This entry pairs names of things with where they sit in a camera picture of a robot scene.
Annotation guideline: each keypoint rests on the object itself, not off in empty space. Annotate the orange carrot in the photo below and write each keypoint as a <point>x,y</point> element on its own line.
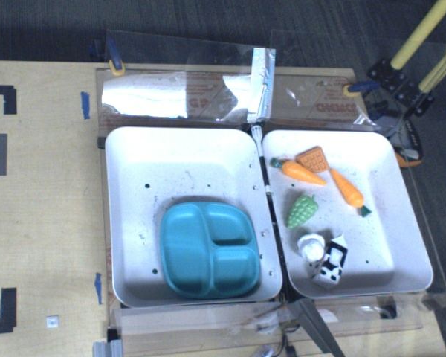
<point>347,190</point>
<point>303,173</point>

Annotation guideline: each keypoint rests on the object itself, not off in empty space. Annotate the black and white milk carton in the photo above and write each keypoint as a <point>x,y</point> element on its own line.
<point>332,262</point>

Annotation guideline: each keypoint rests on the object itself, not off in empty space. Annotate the white plastic tray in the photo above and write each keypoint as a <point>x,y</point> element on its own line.
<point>375,229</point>
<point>178,169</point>

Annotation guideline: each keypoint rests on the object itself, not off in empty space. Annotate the green grapes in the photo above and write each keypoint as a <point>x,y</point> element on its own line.
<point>301,212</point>

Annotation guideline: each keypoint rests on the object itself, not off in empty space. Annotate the brown waffle biscuit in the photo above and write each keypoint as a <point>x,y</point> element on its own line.
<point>313,159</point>

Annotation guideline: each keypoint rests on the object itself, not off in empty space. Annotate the blue divided plate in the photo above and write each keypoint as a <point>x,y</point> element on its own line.
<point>210,249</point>

